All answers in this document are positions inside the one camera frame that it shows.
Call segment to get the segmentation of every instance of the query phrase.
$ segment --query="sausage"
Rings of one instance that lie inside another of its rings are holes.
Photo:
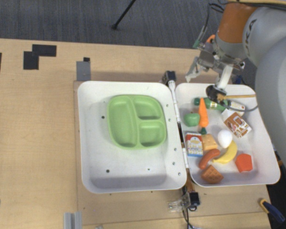
[[[207,163],[214,157],[219,156],[220,151],[218,149],[212,149],[209,152],[207,152],[202,159],[199,162],[199,168],[202,170],[206,168]]]

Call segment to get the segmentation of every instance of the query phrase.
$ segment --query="black pole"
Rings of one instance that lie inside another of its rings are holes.
[[[123,14],[119,17],[119,19],[117,20],[117,22],[111,26],[112,29],[114,29],[114,30],[117,29],[118,24],[121,22],[121,20],[122,20],[122,19],[124,18],[124,16],[127,14],[128,10],[132,7],[132,5],[134,4],[135,1],[136,1],[136,0],[132,0],[132,1],[129,3],[128,7],[125,9],[125,11],[123,12]]]

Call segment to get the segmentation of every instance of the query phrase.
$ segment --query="metal bracket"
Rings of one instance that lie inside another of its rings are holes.
[[[72,213],[64,213],[64,229],[82,229],[82,213],[80,211]]]
[[[189,193],[185,193],[180,199],[168,203],[168,212],[182,212],[191,205]]]
[[[76,80],[79,82],[91,80],[90,58],[76,62]]]

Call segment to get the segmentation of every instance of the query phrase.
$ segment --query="egg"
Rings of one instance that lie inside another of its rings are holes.
[[[227,148],[232,142],[232,133],[228,130],[221,130],[218,133],[217,140],[221,147]]]

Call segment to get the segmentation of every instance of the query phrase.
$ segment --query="wooden table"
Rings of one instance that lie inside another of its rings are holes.
[[[57,56],[40,57],[39,70],[23,70],[23,52],[32,51],[32,44],[56,45]],[[0,229],[59,229],[63,214],[78,210],[85,224],[83,199],[99,208],[98,221],[84,229],[99,224],[104,229],[186,228],[182,214],[167,212],[176,191],[77,194],[73,82],[76,62],[89,57],[93,80],[158,82],[166,70],[174,70],[180,83],[197,51],[0,39],[0,52]],[[213,83],[215,77],[203,73],[195,82]],[[269,201],[266,186],[196,190],[202,204],[190,213],[193,225],[270,228],[258,205],[260,198]],[[154,211],[159,203],[161,209]]]

